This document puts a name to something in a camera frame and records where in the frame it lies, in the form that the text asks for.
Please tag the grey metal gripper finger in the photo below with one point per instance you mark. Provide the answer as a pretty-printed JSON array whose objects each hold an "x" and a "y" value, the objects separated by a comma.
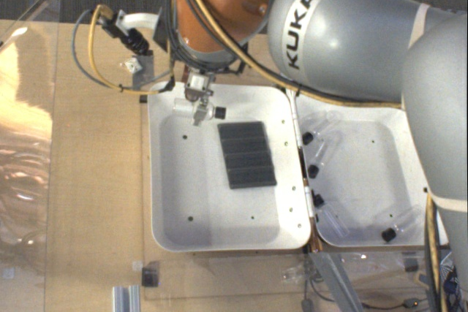
[{"x": 200, "y": 114}]

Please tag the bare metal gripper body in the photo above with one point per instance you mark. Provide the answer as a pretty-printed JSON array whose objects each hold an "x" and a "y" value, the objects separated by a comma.
[{"x": 199, "y": 82}]

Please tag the clear plastic bottle black cap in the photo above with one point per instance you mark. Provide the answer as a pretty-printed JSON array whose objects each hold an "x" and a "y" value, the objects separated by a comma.
[
  {"x": 308, "y": 138},
  {"x": 313, "y": 171},
  {"x": 219, "y": 112},
  {"x": 389, "y": 235},
  {"x": 319, "y": 201}
]

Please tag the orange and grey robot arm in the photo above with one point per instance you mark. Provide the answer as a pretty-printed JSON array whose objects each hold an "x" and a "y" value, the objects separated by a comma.
[{"x": 347, "y": 40}]

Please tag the black ribbed foam block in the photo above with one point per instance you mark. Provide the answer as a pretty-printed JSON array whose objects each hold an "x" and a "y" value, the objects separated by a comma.
[{"x": 248, "y": 155}]

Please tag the white plastic tray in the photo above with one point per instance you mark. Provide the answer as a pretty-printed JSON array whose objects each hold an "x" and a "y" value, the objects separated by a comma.
[
  {"x": 365, "y": 186},
  {"x": 190, "y": 193}
]

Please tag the black cylinder on white bracket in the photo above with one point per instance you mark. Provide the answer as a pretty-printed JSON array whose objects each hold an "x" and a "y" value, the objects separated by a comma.
[{"x": 136, "y": 38}]

